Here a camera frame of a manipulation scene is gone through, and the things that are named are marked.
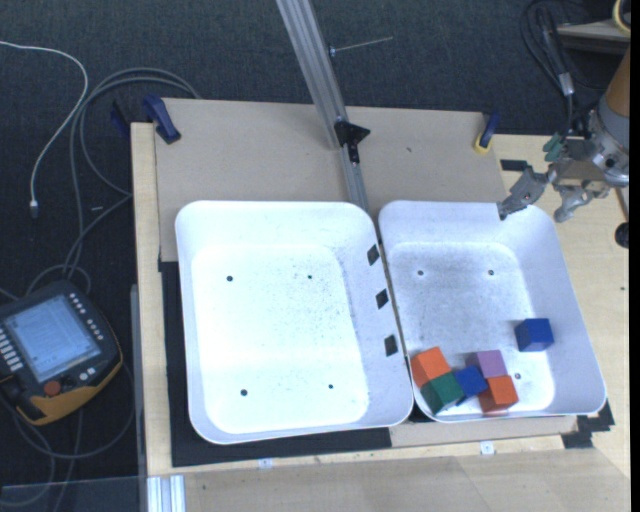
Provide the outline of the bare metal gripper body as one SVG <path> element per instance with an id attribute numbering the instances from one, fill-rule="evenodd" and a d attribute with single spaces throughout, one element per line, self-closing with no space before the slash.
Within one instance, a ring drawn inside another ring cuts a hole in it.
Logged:
<path id="1" fill-rule="evenodd" d="M 615 143 L 566 139 L 550 163 L 547 176 L 556 187 L 600 192 L 629 184 L 628 150 Z"/>

